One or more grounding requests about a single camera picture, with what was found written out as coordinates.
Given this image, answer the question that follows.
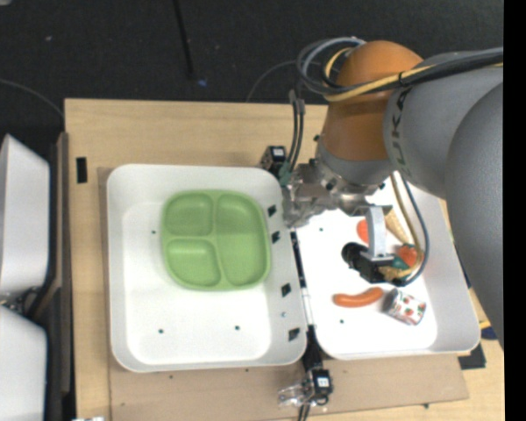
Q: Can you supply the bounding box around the white can with red print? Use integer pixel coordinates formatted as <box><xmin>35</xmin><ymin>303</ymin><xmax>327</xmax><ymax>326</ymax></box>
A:
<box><xmin>381</xmin><ymin>288</ymin><xmax>428</xmax><ymax>326</ymax></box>

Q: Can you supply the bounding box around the green divided plate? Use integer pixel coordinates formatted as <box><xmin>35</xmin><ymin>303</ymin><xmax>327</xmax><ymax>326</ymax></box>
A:
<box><xmin>160</xmin><ymin>189</ymin><xmax>273</xmax><ymax>292</ymax></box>

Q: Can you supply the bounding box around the black block with thin wires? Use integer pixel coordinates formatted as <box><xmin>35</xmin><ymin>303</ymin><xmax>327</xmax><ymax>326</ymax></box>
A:
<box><xmin>304</xmin><ymin>367</ymin><xmax>333</xmax><ymax>396</ymax></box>
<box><xmin>261</xmin><ymin>145</ymin><xmax>288</xmax><ymax>171</ymax></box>

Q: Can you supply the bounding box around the orange and green carrot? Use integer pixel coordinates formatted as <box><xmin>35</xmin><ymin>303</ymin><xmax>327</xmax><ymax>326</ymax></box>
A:
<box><xmin>392</xmin><ymin>242</ymin><xmax>424</xmax><ymax>275</ymax></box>

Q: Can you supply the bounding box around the orange sausage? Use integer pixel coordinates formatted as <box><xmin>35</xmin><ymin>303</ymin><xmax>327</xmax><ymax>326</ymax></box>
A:
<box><xmin>331</xmin><ymin>286</ymin><xmax>385</xmax><ymax>310</ymax></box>

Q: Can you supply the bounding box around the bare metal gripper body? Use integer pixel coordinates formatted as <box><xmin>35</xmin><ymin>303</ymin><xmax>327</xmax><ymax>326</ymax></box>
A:
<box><xmin>281</xmin><ymin>161</ymin><xmax>395</xmax><ymax>230</ymax></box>

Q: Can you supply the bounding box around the white plastic tray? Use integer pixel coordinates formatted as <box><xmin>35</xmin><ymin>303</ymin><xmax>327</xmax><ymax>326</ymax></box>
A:
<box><xmin>106</xmin><ymin>163</ymin><xmax>309</xmax><ymax>374</ymax></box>
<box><xmin>288</xmin><ymin>177</ymin><xmax>482</xmax><ymax>361</ymax></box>

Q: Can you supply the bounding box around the black cylinder on white bracket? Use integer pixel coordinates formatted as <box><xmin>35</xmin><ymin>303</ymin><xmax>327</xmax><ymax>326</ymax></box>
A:
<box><xmin>341</xmin><ymin>205</ymin><xmax>417</xmax><ymax>288</ymax></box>

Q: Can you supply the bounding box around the thin black and white rod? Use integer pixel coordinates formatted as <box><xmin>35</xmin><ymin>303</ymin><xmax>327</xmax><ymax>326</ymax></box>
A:
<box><xmin>289</xmin><ymin>230</ymin><xmax>317</xmax><ymax>360</ymax></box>

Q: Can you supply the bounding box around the beige waffle cone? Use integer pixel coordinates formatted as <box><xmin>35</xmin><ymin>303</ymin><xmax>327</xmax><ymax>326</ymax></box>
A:
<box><xmin>385</xmin><ymin>205</ymin><xmax>412</xmax><ymax>241</ymax></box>

